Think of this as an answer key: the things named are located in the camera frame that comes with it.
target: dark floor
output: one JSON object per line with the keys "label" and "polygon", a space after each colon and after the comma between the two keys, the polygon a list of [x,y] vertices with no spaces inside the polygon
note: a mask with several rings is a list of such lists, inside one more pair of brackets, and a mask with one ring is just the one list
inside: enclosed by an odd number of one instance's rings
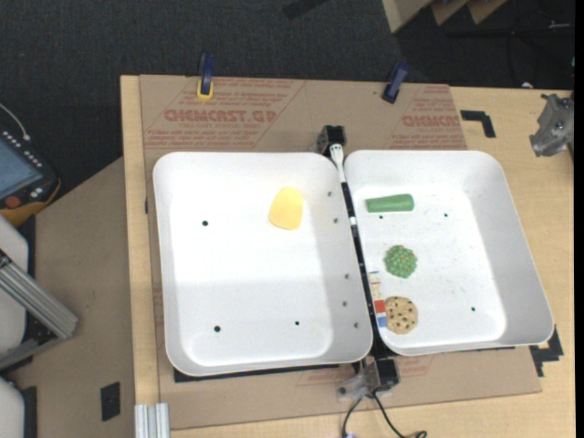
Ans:
{"label": "dark floor", "polygon": [[[511,0],[482,25],[466,9],[443,26],[424,9],[392,34],[381,0],[330,0],[289,19],[297,0],[0,0],[0,102],[62,179],[61,195],[121,156],[120,75],[194,74],[202,52],[223,76],[383,81],[406,58],[409,81],[573,89],[574,36],[453,31],[575,21],[575,0]],[[11,124],[0,111],[0,123]]]}

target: blue object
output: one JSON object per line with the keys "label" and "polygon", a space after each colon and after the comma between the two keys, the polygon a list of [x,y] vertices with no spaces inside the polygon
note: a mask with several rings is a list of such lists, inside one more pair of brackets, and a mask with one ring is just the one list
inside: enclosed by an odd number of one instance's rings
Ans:
{"label": "blue object", "polygon": [[399,62],[393,69],[390,83],[385,87],[381,97],[393,104],[400,93],[400,85],[405,80],[405,77],[408,76],[409,72],[410,65],[406,61]]}
{"label": "blue object", "polygon": [[213,54],[203,54],[203,59],[201,60],[201,94],[205,96],[211,92],[214,59],[215,55]]}

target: cardboard sheet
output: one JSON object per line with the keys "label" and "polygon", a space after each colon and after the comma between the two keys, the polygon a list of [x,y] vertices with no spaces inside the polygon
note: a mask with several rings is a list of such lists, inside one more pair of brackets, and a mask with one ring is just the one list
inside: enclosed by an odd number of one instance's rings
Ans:
{"label": "cardboard sheet", "polygon": [[[363,149],[466,149],[450,89],[384,83],[215,78],[213,99],[196,78],[141,76],[152,283],[161,401],[173,429],[345,412],[337,385],[350,365],[176,382],[164,347],[162,283],[151,172],[170,151],[308,151],[325,125],[343,125],[346,153]],[[401,383],[383,397],[395,407],[540,391],[529,348],[397,358]],[[361,407],[373,407],[363,404]]]}

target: cookie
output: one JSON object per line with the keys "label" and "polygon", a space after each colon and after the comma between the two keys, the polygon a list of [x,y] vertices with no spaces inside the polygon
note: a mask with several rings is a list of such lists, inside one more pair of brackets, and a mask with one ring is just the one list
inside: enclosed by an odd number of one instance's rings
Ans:
{"label": "cookie", "polygon": [[403,245],[392,246],[383,258],[387,272],[397,277],[410,277],[416,268],[418,258],[412,250]]}
{"label": "cookie", "polygon": [[396,334],[407,334],[418,326],[418,308],[407,297],[385,299],[387,329]]}

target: yellow object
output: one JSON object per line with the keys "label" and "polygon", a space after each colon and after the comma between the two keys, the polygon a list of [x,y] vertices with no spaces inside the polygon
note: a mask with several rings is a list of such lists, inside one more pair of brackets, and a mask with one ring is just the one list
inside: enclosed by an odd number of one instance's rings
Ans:
{"label": "yellow object", "polygon": [[293,187],[283,188],[276,195],[270,207],[270,222],[283,229],[298,229],[302,222],[303,210],[304,198],[302,198],[302,194]]}
{"label": "yellow object", "polygon": [[209,94],[203,94],[201,92],[201,80],[199,79],[197,81],[197,98],[199,98],[200,100],[209,100],[210,98],[213,97],[213,82],[211,81],[211,86],[209,87]]}

